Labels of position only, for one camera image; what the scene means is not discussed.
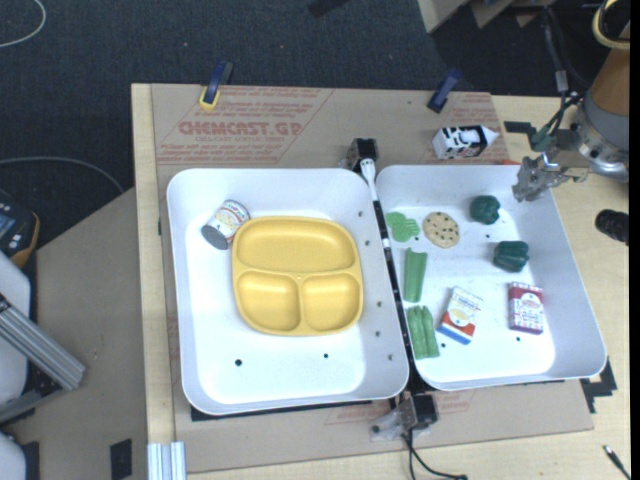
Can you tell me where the brown cardboard board red print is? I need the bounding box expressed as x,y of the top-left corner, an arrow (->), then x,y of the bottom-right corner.
149,83 -> 596,475

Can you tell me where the beige chocolate chip biscuit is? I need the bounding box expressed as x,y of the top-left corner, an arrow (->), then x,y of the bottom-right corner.
422,210 -> 462,250

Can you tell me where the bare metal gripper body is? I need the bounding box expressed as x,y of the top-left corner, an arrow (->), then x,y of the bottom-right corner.
549,128 -> 631,183

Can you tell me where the green toy asparagus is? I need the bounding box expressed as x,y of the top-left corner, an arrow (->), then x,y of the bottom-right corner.
405,304 -> 442,361

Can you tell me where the thin black and white rod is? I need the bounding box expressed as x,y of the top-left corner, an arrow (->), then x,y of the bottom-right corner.
360,158 -> 417,400

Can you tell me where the small white and red can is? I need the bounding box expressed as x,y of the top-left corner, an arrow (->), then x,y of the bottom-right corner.
200,198 -> 252,251

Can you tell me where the yellow divided plate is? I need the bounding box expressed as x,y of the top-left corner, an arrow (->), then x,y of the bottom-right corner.
231,215 -> 365,338

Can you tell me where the dark green toy pepper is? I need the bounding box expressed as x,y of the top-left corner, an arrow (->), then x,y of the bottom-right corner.
468,194 -> 503,226
492,240 -> 531,273

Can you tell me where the red and white packet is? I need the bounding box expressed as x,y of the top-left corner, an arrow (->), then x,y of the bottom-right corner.
507,281 -> 545,336

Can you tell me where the green toy celery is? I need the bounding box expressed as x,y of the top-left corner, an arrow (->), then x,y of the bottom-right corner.
402,247 -> 429,304

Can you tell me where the light green toy lettuce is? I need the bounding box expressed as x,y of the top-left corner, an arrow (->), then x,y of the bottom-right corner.
384,211 -> 421,243

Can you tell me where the black and white milk carton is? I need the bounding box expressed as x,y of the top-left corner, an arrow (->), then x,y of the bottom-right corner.
431,124 -> 502,161

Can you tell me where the black cylinder on white bracket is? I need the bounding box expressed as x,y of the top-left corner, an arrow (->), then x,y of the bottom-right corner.
594,208 -> 631,245

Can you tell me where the white red blue carton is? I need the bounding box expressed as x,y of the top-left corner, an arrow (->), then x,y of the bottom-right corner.
436,285 -> 485,346

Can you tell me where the white plastic tray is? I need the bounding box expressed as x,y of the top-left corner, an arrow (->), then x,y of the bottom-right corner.
374,163 -> 609,392
165,167 -> 412,416

